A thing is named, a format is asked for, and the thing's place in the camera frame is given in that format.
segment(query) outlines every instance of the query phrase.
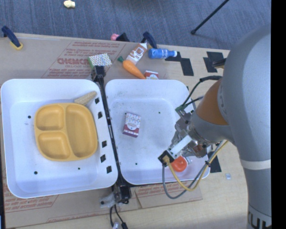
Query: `carrot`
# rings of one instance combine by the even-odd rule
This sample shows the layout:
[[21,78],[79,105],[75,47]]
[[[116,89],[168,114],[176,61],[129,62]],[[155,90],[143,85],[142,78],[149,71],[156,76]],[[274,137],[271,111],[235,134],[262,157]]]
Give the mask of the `carrot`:
[[141,73],[141,71],[130,60],[123,61],[123,68],[127,70],[130,74],[133,74],[140,79],[146,79],[145,76]]

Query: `black pole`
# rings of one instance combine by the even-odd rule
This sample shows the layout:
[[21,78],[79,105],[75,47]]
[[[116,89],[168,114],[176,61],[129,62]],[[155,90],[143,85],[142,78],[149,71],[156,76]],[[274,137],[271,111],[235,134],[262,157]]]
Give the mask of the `black pole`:
[[217,9],[215,9],[204,21],[200,23],[194,30],[191,31],[191,34],[194,35],[196,31],[202,27],[217,11],[219,11],[229,0],[225,0],[222,4],[219,5]]

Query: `table surface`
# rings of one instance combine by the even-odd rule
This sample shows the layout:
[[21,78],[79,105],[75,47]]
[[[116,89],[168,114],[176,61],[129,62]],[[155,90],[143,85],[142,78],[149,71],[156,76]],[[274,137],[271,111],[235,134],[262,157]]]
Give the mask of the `table surface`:
[[[103,45],[107,45],[107,51],[105,50],[103,52],[108,52],[110,54],[111,58],[113,59],[113,65],[105,77],[106,82],[115,78],[135,79],[135,77],[128,74],[123,68],[118,67],[120,63],[117,61],[117,58],[120,55],[126,58],[136,43],[119,42],[117,44],[117,42],[113,41],[91,39],[70,39],[28,34],[16,35],[20,41],[23,40],[26,42],[26,40],[28,40],[29,42],[28,44],[24,44],[24,48],[27,48],[22,53],[19,53],[9,46],[7,38],[0,38],[0,86],[5,81],[12,78],[46,78],[44,76],[47,74],[49,76],[49,69],[57,69],[59,67],[58,64],[53,63],[51,55],[55,59],[60,56],[62,58],[69,58],[71,55],[65,53],[64,56],[62,56],[61,49],[57,47],[56,43],[63,41],[63,39],[66,41],[72,40],[73,42],[78,41],[83,44],[86,43],[86,45],[89,43],[103,43]],[[75,48],[83,50],[82,45],[80,43],[73,44]],[[144,70],[157,71],[159,72],[160,79],[179,80],[188,86],[189,89],[192,89],[201,77],[214,74],[223,74],[223,69],[217,69],[217,73],[209,73],[206,70],[205,60],[208,60],[209,56],[207,52],[222,53],[223,57],[227,57],[229,53],[227,50],[195,47],[169,45],[158,45],[158,47],[167,48],[169,50],[177,50],[180,52],[182,58],[190,59],[194,76],[184,75],[180,62],[151,60],[148,59],[147,55],[144,55],[144,57],[139,61],[137,64],[138,68],[142,72],[144,72]],[[89,78],[90,74],[84,75],[87,74],[85,71],[82,73],[83,78]],[[214,82],[207,81],[200,84],[200,86],[196,89],[195,96],[198,97],[204,95],[213,83]],[[208,177],[203,179],[199,184],[203,198],[202,200],[125,211],[120,212],[120,216],[127,223],[128,228],[133,229],[245,228],[248,206],[247,187],[236,147],[229,143],[222,151],[219,152],[218,160],[221,172],[210,173]],[[115,221],[118,221],[116,214],[113,213],[112,217]],[[81,219],[31,225],[23,228],[58,229],[74,227],[109,229],[111,228],[110,217],[108,214],[104,214]]]

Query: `yellow divided tray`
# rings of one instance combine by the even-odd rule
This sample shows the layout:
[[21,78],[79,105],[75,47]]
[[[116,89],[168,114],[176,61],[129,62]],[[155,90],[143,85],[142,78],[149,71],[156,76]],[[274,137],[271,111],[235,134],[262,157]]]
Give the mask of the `yellow divided tray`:
[[54,161],[88,158],[98,146],[94,118],[81,104],[48,104],[34,119],[35,138],[41,154]]

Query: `yellow cable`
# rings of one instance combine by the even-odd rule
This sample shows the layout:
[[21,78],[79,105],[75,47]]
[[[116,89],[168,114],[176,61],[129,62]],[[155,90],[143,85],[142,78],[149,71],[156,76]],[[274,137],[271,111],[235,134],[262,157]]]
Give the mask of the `yellow cable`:
[[[225,141],[224,144],[222,144],[218,149],[216,149],[214,155],[208,160],[208,163],[209,163],[209,164],[212,163],[212,161],[213,161],[213,160],[215,159],[215,157],[217,156],[217,153],[218,153],[228,142],[229,142],[229,141]],[[165,163],[167,163],[168,167],[170,168],[170,170],[171,170],[171,172],[172,172],[174,178],[175,178],[176,181],[179,183],[179,185],[182,186],[185,190],[190,191],[190,192],[194,191],[194,190],[197,188],[197,186],[198,186],[200,180],[201,180],[202,177],[204,176],[204,173],[205,173],[205,171],[206,171],[206,169],[207,169],[207,167],[208,167],[208,166],[204,167],[204,169],[203,169],[203,171],[202,171],[202,173],[201,173],[201,175],[200,175],[198,181],[196,182],[195,186],[194,186],[193,188],[188,188],[186,185],[184,185],[184,184],[182,183],[182,181],[180,181],[180,179],[179,179],[178,176],[176,175],[176,173],[175,173],[175,171],[174,171],[174,169],[173,169],[173,167],[172,167],[172,165],[171,165],[171,163],[170,163],[169,157],[165,156],[165,157],[163,158],[163,161],[164,161]]]

